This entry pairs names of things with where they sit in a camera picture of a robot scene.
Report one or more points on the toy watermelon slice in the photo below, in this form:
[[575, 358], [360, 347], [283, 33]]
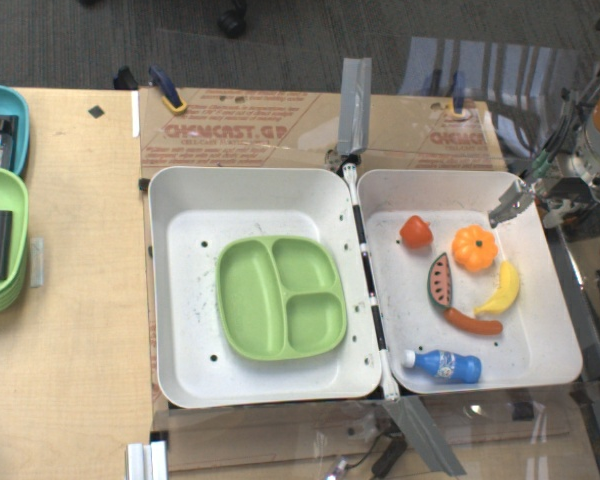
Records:
[[441, 283]]

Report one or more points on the blue plastic bottle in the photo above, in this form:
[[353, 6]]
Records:
[[452, 366]]

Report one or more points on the white plastic tray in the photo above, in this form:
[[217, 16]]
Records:
[[530, 328], [190, 288]]

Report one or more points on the green divided plate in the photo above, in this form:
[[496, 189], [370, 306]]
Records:
[[252, 298]]

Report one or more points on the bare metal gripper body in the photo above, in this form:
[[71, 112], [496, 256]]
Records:
[[562, 188]]

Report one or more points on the yellow banana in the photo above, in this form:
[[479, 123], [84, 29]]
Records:
[[506, 290]]

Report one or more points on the black block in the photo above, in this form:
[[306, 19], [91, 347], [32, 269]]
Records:
[[390, 455]]

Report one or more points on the brown cardboard board red print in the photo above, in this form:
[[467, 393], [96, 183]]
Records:
[[260, 133]]

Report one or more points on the brown toy sausage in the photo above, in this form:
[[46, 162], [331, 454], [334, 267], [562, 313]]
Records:
[[472, 324]]

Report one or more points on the orange toy pumpkin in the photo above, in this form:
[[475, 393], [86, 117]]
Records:
[[474, 249]]

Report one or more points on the red toy pepper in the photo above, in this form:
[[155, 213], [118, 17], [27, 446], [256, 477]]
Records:
[[416, 232]]

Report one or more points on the thin black and white rod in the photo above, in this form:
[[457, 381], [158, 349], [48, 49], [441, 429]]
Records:
[[363, 240]]

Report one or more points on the stack of green divided plates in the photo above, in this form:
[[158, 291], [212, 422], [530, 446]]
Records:
[[5, 188]]

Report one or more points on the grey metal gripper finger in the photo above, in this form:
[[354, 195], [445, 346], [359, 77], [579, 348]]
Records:
[[510, 204]]

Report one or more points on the blue divided plate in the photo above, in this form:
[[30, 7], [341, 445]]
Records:
[[22, 118]]

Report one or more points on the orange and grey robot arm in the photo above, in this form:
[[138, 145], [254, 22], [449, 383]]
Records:
[[599, 133]]

